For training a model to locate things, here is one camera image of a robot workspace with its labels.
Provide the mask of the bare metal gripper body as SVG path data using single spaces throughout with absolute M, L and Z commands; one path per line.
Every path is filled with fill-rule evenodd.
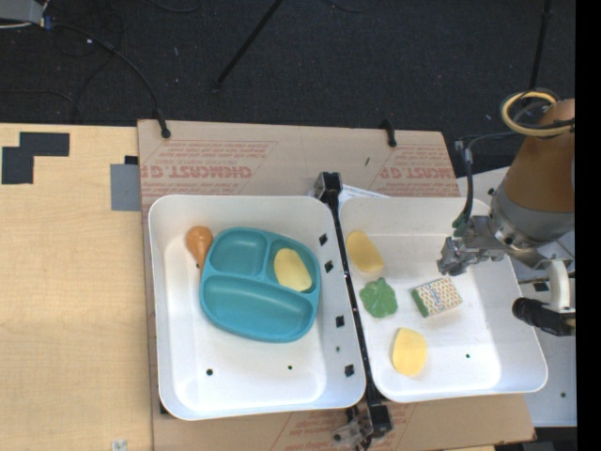
M 524 264 L 540 264 L 539 242 L 519 232 L 507 221 L 490 215 L 474 215 L 461 237 L 469 248 L 478 250 L 478 262 L 512 257 Z

